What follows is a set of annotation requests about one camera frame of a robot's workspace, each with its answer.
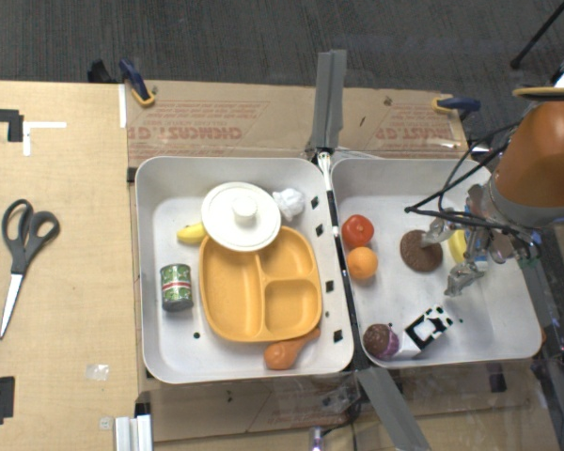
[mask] yellow plate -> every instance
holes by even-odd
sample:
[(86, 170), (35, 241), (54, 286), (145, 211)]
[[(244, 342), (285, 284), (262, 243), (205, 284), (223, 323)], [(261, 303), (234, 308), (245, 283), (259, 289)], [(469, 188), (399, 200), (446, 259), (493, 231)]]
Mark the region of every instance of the yellow plate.
[(289, 227), (255, 252), (235, 252), (206, 237), (199, 282), (207, 321), (231, 341), (292, 339), (320, 321), (316, 259), (305, 237)]

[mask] gray carpet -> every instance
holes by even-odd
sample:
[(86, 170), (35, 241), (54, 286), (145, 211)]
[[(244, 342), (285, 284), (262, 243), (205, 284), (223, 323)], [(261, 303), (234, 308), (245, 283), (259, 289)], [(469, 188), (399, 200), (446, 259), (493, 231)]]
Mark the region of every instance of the gray carpet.
[(101, 58), (146, 79), (313, 86), (318, 52), (348, 51), (346, 86), (478, 99), (469, 136), (511, 122), (522, 85), (564, 60), (564, 13), (519, 70), (510, 60), (563, 0), (0, 0), (0, 79), (83, 82)]

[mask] green can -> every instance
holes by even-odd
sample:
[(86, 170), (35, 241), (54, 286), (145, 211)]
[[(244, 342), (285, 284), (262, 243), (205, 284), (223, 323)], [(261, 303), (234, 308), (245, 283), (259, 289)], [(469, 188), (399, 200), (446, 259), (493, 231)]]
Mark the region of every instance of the green can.
[(161, 268), (161, 292), (165, 311), (181, 311), (192, 307), (190, 266), (170, 264)]

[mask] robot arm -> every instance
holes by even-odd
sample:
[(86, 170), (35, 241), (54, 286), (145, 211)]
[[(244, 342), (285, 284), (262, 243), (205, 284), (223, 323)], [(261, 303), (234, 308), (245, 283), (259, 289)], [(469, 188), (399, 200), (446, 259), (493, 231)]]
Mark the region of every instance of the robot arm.
[(422, 240), (426, 246), (449, 239), (457, 229), (466, 232), (464, 261), (447, 279), (449, 296), (484, 275), (478, 265), (482, 257), (500, 264), (528, 257), (533, 232), (564, 218), (564, 101), (542, 103), (526, 114), (489, 180), (468, 191), (466, 208), (489, 225), (437, 217)]

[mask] toy tomato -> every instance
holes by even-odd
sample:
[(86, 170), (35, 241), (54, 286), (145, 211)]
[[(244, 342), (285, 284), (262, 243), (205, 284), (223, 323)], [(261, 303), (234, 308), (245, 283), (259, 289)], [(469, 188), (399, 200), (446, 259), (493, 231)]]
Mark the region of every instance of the toy tomato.
[(350, 247), (362, 247), (372, 239), (374, 225), (363, 215), (354, 214), (342, 225), (343, 241)]

